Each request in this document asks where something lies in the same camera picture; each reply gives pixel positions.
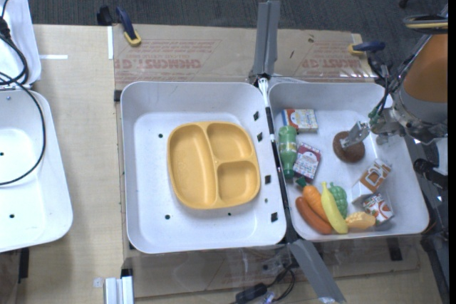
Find black cylinder on white bracket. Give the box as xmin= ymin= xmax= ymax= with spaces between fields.
xmin=413 ymin=137 xmax=449 ymax=189

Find white and orange can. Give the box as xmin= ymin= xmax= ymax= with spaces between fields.
xmin=362 ymin=192 xmax=395 ymax=224

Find black cable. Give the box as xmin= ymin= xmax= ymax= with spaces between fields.
xmin=0 ymin=0 xmax=48 ymax=187

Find orange carrot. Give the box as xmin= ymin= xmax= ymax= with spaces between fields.
xmin=295 ymin=176 xmax=331 ymax=224

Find green grapes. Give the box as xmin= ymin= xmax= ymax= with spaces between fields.
xmin=327 ymin=182 xmax=349 ymax=219

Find white plastic tray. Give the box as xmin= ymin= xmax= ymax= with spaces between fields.
xmin=0 ymin=0 xmax=42 ymax=90
xmin=266 ymin=81 xmax=430 ymax=243
xmin=0 ymin=88 xmax=74 ymax=254
xmin=120 ymin=80 xmax=288 ymax=255

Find yellow divided plate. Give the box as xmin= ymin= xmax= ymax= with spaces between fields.
xmin=166 ymin=120 xmax=261 ymax=210

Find white blue and red carton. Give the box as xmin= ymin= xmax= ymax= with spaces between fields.
xmin=281 ymin=108 xmax=319 ymax=134

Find green plastic bottle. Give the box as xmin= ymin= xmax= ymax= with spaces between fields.
xmin=277 ymin=125 xmax=299 ymax=180

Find orange-red sausage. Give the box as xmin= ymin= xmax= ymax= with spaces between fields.
xmin=294 ymin=196 xmax=334 ymax=236

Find orange and white carton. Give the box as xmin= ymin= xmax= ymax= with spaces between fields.
xmin=351 ymin=158 xmax=393 ymax=205

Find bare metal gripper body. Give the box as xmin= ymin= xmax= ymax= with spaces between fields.
xmin=369 ymin=105 xmax=448 ymax=146

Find brown cardboard board red print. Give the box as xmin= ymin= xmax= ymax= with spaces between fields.
xmin=112 ymin=23 xmax=422 ymax=298

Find yellow banana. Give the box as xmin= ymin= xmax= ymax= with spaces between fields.
xmin=320 ymin=181 xmax=349 ymax=235

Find brown round biscuit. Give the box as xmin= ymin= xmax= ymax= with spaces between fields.
xmin=332 ymin=130 xmax=366 ymax=164

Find black block with thin wires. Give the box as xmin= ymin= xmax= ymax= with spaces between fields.
xmin=235 ymin=282 xmax=269 ymax=304

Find yellow bread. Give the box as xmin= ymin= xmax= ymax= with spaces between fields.
xmin=345 ymin=210 xmax=377 ymax=231

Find red and white packet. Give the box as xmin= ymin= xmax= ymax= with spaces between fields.
xmin=292 ymin=142 xmax=322 ymax=180

